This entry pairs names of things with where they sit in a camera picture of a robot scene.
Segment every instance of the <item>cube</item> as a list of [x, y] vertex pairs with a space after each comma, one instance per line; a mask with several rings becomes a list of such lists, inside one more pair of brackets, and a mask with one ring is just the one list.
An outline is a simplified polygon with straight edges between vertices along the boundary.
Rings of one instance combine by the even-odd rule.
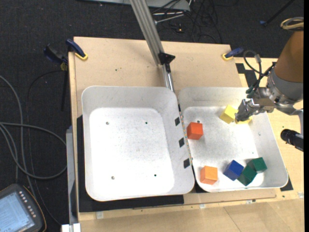
[[203, 124], [191, 122], [187, 127], [188, 139], [198, 140], [203, 136]]
[[243, 170], [243, 166], [240, 165], [237, 161], [232, 160], [228, 166], [226, 167], [225, 171], [223, 174], [230, 178], [231, 180], [236, 180], [240, 175]]
[[248, 162], [247, 165], [249, 165], [258, 174], [264, 172], [267, 169], [263, 157], [252, 159], [251, 161]]
[[220, 119], [222, 119], [227, 124], [233, 122], [235, 120], [235, 113], [237, 113], [237, 109], [232, 107], [231, 105], [227, 105], [227, 107], [223, 110], [220, 115]]
[[204, 184], [213, 185], [218, 180], [218, 169], [204, 166], [200, 172], [200, 181]]
[[247, 165], [243, 169], [241, 175], [237, 178], [237, 180], [240, 181], [243, 185], [247, 186], [253, 181], [256, 175], [257, 172], [253, 170], [249, 165]]

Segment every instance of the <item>green block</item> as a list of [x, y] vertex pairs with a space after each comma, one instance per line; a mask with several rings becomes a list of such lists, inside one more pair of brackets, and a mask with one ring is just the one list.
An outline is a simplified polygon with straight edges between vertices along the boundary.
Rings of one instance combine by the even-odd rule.
[[267, 169], [267, 166], [263, 160], [263, 157], [252, 159], [248, 164], [253, 170], [258, 174], [264, 172]]
[[237, 180], [240, 181], [243, 185], [247, 186], [253, 181], [256, 175], [257, 172], [247, 165]]

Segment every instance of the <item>yellow block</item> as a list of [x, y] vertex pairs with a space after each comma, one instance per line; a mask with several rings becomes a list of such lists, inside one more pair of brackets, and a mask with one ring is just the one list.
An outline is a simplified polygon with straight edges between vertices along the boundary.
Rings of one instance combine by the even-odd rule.
[[238, 110], [232, 107], [231, 105], [227, 105], [227, 107], [221, 113], [219, 118], [229, 124], [235, 120], [235, 113], [237, 113], [237, 111]]

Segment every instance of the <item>black carpet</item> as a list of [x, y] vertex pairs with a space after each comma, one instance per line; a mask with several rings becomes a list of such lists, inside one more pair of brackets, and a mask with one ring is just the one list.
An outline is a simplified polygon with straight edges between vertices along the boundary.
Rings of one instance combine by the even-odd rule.
[[[263, 58], [277, 58], [291, 36], [291, 32], [280, 28], [280, 23], [291, 17], [304, 16], [304, 0], [295, 0], [264, 27], [260, 21], [267, 21], [289, 0], [205, 0], [201, 6], [202, 1], [193, 3], [195, 13], [192, 12], [192, 17], [186, 15], [158, 24], [161, 40], [229, 44], [232, 49], [243, 47], [254, 50]], [[175, 31], [179, 23], [184, 33]], [[76, 0], [0, 0], [0, 75], [16, 89], [24, 123], [49, 129], [63, 139], [71, 124], [68, 90], [61, 111], [64, 73], [45, 75], [30, 91], [29, 86], [38, 76], [60, 70], [58, 64], [44, 56], [44, 47], [51, 43], [65, 53], [65, 40], [74, 36], [143, 39], [132, 8], [127, 5]], [[0, 121], [20, 121], [16, 99], [1, 80]], [[20, 129], [7, 128], [16, 141], [21, 159]], [[24, 148], [27, 168], [30, 172], [34, 169], [37, 175], [53, 175], [66, 164], [65, 147], [44, 132], [24, 129]], [[0, 190], [14, 182], [15, 164], [0, 134]], [[18, 183], [28, 186], [20, 171]], [[48, 231], [59, 231], [39, 198], [34, 180], [32, 184], [46, 216]], [[37, 185], [56, 220], [61, 224], [68, 223], [66, 174], [54, 180], [38, 180]]]

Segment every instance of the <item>black bracket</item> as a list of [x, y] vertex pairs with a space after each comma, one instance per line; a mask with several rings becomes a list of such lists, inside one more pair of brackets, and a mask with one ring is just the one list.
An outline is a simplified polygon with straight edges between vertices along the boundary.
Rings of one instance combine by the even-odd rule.
[[159, 59], [162, 65], [165, 64], [166, 71], [170, 73], [170, 66], [169, 64], [175, 59], [175, 56], [171, 54], [167, 54], [164, 52], [159, 53]]

